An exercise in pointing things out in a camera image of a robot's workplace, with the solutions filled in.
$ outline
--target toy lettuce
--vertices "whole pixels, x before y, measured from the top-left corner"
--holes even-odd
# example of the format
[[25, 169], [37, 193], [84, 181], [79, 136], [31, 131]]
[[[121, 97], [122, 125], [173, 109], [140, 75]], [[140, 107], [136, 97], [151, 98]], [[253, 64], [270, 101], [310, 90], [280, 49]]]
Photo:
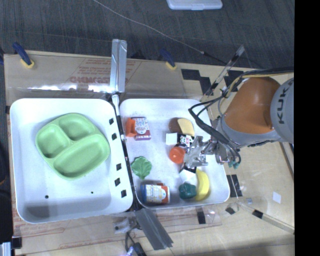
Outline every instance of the toy lettuce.
[[131, 169], [135, 175], [144, 180], [150, 174], [152, 164], [145, 157], [137, 157], [131, 164]]

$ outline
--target orange ball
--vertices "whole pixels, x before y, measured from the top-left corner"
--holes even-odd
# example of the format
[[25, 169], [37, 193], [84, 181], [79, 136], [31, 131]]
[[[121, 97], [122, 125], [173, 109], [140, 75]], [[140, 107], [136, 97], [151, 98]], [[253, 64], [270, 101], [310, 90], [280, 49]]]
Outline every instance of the orange ball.
[[169, 152], [169, 158], [176, 164], [182, 164], [184, 162], [185, 153], [186, 151], [183, 148], [174, 146]]

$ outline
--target white box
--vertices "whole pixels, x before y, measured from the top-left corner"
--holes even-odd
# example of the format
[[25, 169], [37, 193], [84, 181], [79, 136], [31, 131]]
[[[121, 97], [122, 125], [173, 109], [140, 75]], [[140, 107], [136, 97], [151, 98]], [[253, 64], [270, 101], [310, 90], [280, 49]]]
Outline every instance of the white box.
[[221, 9], [221, 0], [166, 0], [170, 9], [173, 10], [215, 10]]

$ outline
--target white tray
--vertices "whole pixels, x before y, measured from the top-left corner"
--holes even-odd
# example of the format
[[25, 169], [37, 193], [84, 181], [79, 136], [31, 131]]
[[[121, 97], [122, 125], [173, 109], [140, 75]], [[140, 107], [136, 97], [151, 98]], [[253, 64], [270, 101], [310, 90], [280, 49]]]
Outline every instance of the white tray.
[[[39, 154], [35, 142], [44, 125], [67, 113], [85, 115], [110, 144], [108, 159], [75, 180], [58, 176]], [[130, 208], [133, 194], [128, 169], [114, 108], [107, 101], [19, 99], [10, 108], [10, 122], [16, 208], [23, 220], [62, 221], [116, 214]]]
[[[223, 165], [217, 164], [214, 155], [208, 155], [206, 157], [208, 166], [202, 166], [199, 169], [205, 171], [209, 177], [209, 196], [202, 201], [183, 200], [179, 197], [178, 188], [182, 184], [179, 176], [180, 165], [173, 163], [168, 157], [172, 145], [166, 145], [166, 134], [170, 133], [170, 119], [186, 118], [192, 122], [195, 135], [203, 136], [203, 141], [210, 139], [210, 136], [196, 125], [188, 112], [188, 109], [197, 103], [199, 101], [194, 99], [127, 99], [120, 105], [124, 128], [128, 118], [146, 117], [151, 133], [151, 140], [136, 141], [133, 137], [126, 138], [130, 163], [136, 157], [145, 157], [151, 162], [152, 169], [143, 183], [162, 182], [170, 189], [170, 203], [154, 206], [143, 204], [140, 191], [142, 181], [132, 173], [136, 195], [140, 203], [146, 208], [161, 209], [219, 204], [225, 202], [230, 196], [230, 187]], [[194, 109], [197, 113], [202, 107], [198, 106]], [[206, 124], [211, 125], [209, 116], [205, 111], [200, 114], [200, 118]]]

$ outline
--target green divided plate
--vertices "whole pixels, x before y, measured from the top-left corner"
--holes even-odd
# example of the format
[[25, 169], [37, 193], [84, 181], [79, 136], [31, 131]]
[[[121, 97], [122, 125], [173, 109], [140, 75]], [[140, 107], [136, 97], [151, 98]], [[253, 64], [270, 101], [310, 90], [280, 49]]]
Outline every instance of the green divided plate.
[[84, 176], [110, 155], [106, 137], [79, 113], [65, 114], [42, 127], [35, 144], [51, 168], [68, 180]]

